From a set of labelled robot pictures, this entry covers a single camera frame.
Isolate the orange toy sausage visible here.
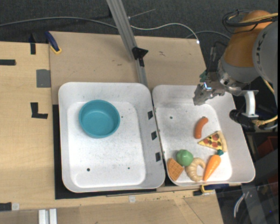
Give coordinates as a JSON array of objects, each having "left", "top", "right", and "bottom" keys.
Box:
[{"left": 194, "top": 116, "right": 209, "bottom": 140}]

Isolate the green toy pepper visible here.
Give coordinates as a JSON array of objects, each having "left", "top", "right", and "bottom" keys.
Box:
[{"left": 176, "top": 149, "right": 194, "bottom": 167}]

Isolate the orange toy carrot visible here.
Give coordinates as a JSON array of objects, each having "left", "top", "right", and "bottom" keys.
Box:
[{"left": 203, "top": 149, "right": 225, "bottom": 182}]

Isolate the brown cardboard board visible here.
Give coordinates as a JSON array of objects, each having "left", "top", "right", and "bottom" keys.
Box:
[{"left": 48, "top": 31, "right": 242, "bottom": 210}]

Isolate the toy pizza slice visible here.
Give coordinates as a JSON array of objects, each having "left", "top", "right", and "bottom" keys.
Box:
[{"left": 197, "top": 130, "right": 228, "bottom": 153}]

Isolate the black cylinder on white bracket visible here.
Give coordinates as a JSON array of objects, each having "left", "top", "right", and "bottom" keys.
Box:
[{"left": 229, "top": 90, "right": 259, "bottom": 128}]

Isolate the white plastic tray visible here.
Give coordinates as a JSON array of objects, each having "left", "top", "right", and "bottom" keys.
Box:
[
  {"left": 58, "top": 82, "right": 166, "bottom": 193},
  {"left": 151, "top": 84, "right": 256, "bottom": 187}
]

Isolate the brown toy waffle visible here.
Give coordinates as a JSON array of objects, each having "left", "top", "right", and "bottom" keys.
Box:
[{"left": 167, "top": 158, "right": 185, "bottom": 181}]

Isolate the teal bowl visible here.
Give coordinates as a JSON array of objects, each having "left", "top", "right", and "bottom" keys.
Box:
[{"left": 78, "top": 99, "right": 121, "bottom": 139}]

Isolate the beige toy croissant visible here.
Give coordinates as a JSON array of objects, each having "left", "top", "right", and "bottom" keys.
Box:
[{"left": 185, "top": 157, "right": 206, "bottom": 182}]

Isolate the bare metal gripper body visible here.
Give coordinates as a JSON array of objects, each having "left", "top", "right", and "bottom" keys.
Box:
[{"left": 202, "top": 71, "right": 246, "bottom": 100}]

